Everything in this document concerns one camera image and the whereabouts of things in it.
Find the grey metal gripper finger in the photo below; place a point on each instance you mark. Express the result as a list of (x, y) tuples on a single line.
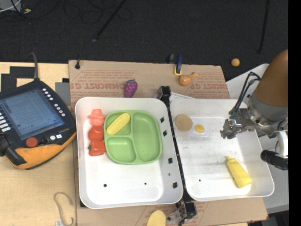
[(229, 123), (226, 133)]

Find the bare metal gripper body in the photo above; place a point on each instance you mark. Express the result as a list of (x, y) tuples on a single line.
[(249, 123)]

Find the yellow mustard bottle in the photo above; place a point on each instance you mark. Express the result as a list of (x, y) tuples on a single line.
[(238, 173)]

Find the yellow corn cob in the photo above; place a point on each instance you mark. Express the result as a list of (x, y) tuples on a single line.
[(118, 123)]

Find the green divided plate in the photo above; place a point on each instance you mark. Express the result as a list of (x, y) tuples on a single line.
[(145, 140)]

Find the yellow oval toy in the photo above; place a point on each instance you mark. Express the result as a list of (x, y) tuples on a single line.
[(156, 219)]

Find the thin black rod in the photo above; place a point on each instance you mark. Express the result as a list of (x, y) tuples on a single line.
[(176, 147)]

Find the orange ball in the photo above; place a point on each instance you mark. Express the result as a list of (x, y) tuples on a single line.
[(235, 62)]

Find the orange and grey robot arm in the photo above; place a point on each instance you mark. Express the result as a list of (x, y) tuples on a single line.
[(272, 83)]

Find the purple grapes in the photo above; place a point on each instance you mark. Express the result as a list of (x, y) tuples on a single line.
[(130, 88)]

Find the white plastic tray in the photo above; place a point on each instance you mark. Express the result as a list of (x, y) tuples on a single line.
[(211, 163), (122, 187)]

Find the orange figure with hat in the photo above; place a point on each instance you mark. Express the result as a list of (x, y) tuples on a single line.
[(96, 126)]

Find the white printed paper sheet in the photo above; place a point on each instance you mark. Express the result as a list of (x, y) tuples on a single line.
[(182, 96)]

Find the brown chicken drumstick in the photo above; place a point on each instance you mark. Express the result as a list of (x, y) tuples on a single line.
[(185, 79)]

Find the red bell pepper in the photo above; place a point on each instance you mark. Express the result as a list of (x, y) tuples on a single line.
[(97, 148)]

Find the black cylinder on white bracket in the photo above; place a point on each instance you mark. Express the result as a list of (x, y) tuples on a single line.
[(274, 159)]

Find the brown cardboard board red print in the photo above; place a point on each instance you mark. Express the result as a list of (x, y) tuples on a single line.
[(145, 79)]

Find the brown round biscuit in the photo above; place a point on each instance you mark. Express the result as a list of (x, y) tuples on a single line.
[(183, 123)]

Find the white fried egg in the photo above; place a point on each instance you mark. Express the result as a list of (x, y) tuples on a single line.
[(199, 129)]

